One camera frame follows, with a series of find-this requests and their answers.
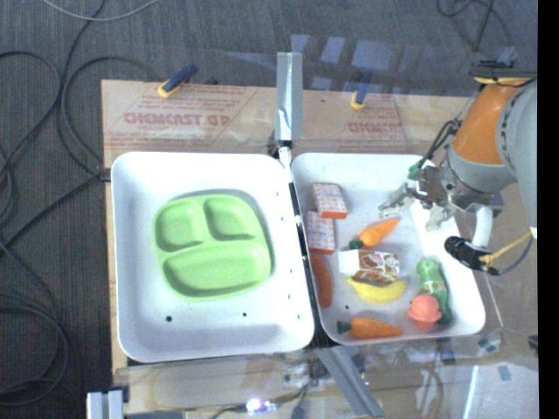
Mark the red sausage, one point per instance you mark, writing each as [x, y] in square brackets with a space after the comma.
[323, 282]

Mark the brown cardboard board red print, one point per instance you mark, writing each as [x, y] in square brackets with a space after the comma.
[196, 120]

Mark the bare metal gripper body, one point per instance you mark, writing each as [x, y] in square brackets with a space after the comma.
[436, 187]

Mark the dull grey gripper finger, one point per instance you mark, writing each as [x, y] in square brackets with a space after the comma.
[439, 218]
[395, 203]

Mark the orange and white carton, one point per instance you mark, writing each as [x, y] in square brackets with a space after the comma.
[330, 200]
[319, 233]

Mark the black cylinder on white bracket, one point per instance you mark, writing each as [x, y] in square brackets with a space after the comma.
[465, 251]

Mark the brown and white carton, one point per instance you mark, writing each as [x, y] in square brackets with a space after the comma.
[371, 265]

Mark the yellow banana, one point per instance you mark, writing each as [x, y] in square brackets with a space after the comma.
[377, 293]

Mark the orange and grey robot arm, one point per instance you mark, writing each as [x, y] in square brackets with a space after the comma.
[485, 129]

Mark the orange carrot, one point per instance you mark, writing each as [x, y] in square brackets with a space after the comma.
[377, 233]
[373, 328]

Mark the green bottle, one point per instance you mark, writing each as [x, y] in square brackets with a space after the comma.
[430, 277]

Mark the green divided plate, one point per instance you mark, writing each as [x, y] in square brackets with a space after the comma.
[214, 251]

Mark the white plastic tray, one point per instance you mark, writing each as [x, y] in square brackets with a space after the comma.
[375, 177]
[144, 334]

